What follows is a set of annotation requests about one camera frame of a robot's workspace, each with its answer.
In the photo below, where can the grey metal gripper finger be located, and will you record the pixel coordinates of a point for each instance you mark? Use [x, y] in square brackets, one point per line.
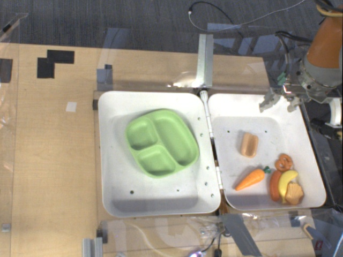
[270, 100]
[294, 104]

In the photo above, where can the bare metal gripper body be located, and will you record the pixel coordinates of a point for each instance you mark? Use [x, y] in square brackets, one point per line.
[312, 91]

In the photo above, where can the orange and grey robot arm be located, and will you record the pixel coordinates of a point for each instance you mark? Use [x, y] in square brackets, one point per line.
[325, 47]

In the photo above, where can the tan hot dog bun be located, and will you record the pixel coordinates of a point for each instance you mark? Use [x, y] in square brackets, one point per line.
[249, 145]

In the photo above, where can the white plastic tray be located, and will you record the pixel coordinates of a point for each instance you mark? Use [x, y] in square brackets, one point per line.
[160, 197]
[230, 149]

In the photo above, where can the orange pretzel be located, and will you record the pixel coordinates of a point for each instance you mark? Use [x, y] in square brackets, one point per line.
[280, 166]

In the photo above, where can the thin black and white rod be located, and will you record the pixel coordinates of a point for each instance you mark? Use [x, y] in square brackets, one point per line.
[208, 114]

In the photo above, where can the yellow banana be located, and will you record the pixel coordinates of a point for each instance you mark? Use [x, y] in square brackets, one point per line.
[284, 182]

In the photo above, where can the orange carrot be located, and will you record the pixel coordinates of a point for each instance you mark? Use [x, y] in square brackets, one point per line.
[249, 181]

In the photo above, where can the orange sausage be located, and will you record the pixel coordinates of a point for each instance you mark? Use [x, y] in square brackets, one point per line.
[274, 187]

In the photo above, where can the tan shell-shaped biscuit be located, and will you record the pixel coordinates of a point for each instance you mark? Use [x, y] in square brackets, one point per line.
[294, 194]

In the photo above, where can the green divided plate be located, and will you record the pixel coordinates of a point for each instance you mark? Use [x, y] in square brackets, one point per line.
[171, 135]

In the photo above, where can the pale wood board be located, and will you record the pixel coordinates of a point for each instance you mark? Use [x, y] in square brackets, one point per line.
[59, 149]

